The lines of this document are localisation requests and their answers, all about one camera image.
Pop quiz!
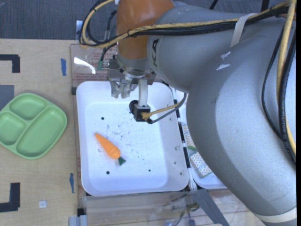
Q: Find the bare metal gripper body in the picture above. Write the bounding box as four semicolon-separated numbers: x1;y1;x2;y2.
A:
107;56;157;85

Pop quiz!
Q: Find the orange carrot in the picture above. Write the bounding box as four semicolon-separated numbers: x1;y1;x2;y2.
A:
94;132;127;167

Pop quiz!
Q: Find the beige checkered packet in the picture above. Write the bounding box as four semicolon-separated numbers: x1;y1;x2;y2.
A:
189;150;213;178
182;123;196;150

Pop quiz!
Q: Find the thin black and white rod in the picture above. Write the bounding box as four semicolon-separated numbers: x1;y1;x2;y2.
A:
172;88;197;191

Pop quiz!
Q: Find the green divided plate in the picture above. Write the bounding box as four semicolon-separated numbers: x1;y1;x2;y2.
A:
0;92;68;161

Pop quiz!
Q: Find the black cylinder on white bracket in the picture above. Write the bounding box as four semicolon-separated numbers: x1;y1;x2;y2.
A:
128;79;152;122

